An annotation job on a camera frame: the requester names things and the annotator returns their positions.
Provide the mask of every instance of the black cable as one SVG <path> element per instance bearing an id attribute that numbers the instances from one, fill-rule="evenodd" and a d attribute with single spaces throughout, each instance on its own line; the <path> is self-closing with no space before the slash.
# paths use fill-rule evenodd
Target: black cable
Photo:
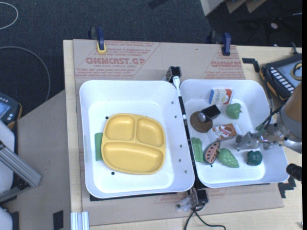
<path id="1" fill-rule="evenodd" d="M 185 225 L 184 225 L 184 230 L 187 230 L 187 226 L 188 226 L 188 223 L 189 223 L 189 220 L 191 219 L 191 217 L 193 216 L 193 214 L 195 214 L 201 221 L 203 224 L 205 224 L 206 226 L 208 227 L 211 227 L 211 228 L 216 228 L 216 227 L 221 227 L 221 228 L 224 228 L 224 230 L 226 230 L 226 227 L 223 226 L 223 225 L 210 225 L 208 223 L 206 223 L 200 216 L 199 214 L 197 214 L 197 211 L 200 211 L 202 210 L 203 208 L 205 207 L 205 204 L 201 204 L 200 206 L 195 206 L 192 208 L 192 213 L 189 215 Z"/>
<path id="2" fill-rule="evenodd" d="M 18 49 L 18 50 L 23 50 L 26 51 L 32 55 L 34 55 L 44 66 L 46 73 L 47 73 L 47 78 L 48 78 L 48 91 L 47 91 L 47 96 L 46 96 L 46 101 L 49 99 L 49 95 L 50 95 L 50 89 L 51 89 L 51 79 L 50 79 L 50 74 L 48 71 L 48 68 L 46 66 L 46 64 L 43 62 L 43 60 L 34 52 L 32 52 L 29 49 L 26 48 L 22 48 L 22 47 L 18 47 L 18 46 L 5 46 L 5 47 L 0 47 L 0 50 L 4 50 L 4 49 Z"/>

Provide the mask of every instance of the blue clamp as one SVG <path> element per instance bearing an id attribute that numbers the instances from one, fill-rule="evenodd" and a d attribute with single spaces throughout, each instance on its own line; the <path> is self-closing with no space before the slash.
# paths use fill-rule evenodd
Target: blue clamp
<path id="1" fill-rule="evenodd" d="M 231 36 L 229 33 L 224 33 L 223 35 L 223 44 L 222 47 L 222 54 L 223 56 L 229 56 L 230 55 L 230 42 L 231 42 Z"/>
<path id="2" fill-rule="evenodd" d="M 97 28 L 97 50 L 99 54 L 104 54 L 106 52 L 106 43 L 104 41 L 104 32 L 101 27 Z"/>

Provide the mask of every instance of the cardboard sheet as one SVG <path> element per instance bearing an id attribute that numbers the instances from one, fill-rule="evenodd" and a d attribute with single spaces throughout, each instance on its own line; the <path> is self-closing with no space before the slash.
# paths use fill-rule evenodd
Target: cardboard sheet
<path id="1" fill-rule="evenodd" d="M 222 45 L 106 41 L 103 55 L 96 47 L 94 40 L 73 41 L 82 204 L 83 211 L 89 212 L 90 225 L 188 216 L 190 212 L 176 211 L 176 202 L 186 192 L 93 200 L 84 180 L 79 89 L 88 80 L 163 80 L 170 66 L 180 66 L 182 81 L 244 79 L 236 46 L 231 46 L 230 56 L 223 56 Z M 206 192 L 209 203 L 201 215 L 283 207 L 277 184 L 207 188 Z"/>

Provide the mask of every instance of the white tray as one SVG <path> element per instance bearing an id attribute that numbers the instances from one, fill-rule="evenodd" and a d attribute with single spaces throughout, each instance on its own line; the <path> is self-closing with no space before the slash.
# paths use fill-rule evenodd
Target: white tray
<path id="1" fill-rule="evenodd" d="M 166 81 L 90 80 L 80 88 L 85 183 L 98 198 L 173 193 L 189 190 L 195 175 L 175 87 Z M 157 120 L 165 130 L 163 167 L 154 174 L 115 172 L 95 160 L 95 133 L 106 116 L 131 113 Z"/>
<path id="2" fill-rule="evenodd" d="M 239 126 L 242 135 L 248 131 L 256 132 L 255 128 L 269 115 L 269 105 L 263 88 L 252 80 L 186 80 L 181 86 L 190 137 L 200 138 L 202 150 L 210 145 L 211 141 L 206 133 L 197 132 L 190 123 L 191 115 L 210 106 L 209 96 L 211 89 L 233 89 L 232 103 L 241 104 L 239 119 L 230 119 L 226 114 L 227 105 L 217 105 L 221 114 L 213 120 L 213 126 L 235 123 Z M 264 150 L 262 144 L 257 148 L 263 155 L 263 161 L 258 166 L 247 165 L 247 153 L 250 150 L 237 151 L 235 138 L 221 141 L 221 148 L 228 148 L 237 158 L 240 167 L 228 168 L 216 160 L 212 166 L 196 162 L 197 175 L 207 187 L 218 188 L 227 186 L 264 184 L 283 182 L 288 179 L 286 173 L 288 165 L 284 150 L 278 145 Z"/>

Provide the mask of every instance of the electronic device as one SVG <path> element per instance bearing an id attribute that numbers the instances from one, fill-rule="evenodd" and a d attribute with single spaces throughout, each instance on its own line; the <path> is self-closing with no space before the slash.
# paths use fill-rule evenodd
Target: electronic device
<path id="1" fill-rule="evenodd" d="M 302 80 L 302 54 L 268 63 L 260 70 L 261 78 L 267 81 L 270 90 L 285 102 Z"/>
<path id="2" fill-rule="evenodd" d="M 15 121 L 21 117 L 22 110 L 19 102 L 0 92 L 0 120 L 10 129 L 13 128 Z"/>

